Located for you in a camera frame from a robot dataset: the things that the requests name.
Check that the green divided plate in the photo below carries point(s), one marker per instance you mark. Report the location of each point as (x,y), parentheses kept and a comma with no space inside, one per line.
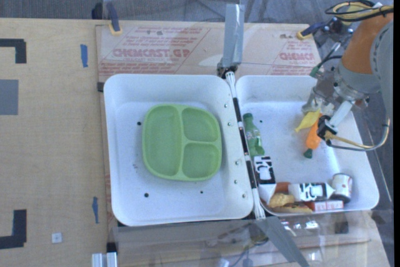
(162,140)

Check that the green plastic bottle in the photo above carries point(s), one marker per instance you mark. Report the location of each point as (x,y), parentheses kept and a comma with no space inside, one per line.
(252,136)

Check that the white plastic tray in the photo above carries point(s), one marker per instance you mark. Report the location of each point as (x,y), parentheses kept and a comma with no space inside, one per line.
(125,150)
(287,162)

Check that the pizza slice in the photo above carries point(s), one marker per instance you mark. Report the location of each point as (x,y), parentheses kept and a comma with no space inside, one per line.
(293,208)

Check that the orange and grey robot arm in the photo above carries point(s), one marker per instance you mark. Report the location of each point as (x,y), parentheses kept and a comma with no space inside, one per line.
(359,43)

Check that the orange carrot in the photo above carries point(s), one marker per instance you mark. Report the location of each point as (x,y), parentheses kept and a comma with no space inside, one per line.
(313,139)

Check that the white can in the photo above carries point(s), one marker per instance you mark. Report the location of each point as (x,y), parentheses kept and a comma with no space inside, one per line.
(342,186)

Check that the white and black carton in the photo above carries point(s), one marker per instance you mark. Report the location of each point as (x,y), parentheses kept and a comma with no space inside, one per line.
(309,191)
(265,170)

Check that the red packet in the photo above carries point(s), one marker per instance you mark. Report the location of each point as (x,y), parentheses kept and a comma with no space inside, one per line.
(326,205)

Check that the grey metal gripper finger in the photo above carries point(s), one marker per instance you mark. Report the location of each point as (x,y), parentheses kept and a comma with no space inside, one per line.
(326,108)
(308,104)

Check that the yellow bread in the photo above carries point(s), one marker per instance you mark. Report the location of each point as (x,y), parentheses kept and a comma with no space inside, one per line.
(281,199)

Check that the yellow banana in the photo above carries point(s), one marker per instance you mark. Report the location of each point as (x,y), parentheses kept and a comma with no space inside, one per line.
(307,122)

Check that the orange sausage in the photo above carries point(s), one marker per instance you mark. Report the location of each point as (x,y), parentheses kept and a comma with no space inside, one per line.
(282,187)

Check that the brown cardboard board red print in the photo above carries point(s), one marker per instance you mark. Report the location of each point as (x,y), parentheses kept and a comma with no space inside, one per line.
(187,47)

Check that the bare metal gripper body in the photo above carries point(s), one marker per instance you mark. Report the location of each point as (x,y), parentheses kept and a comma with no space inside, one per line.
(328,89)

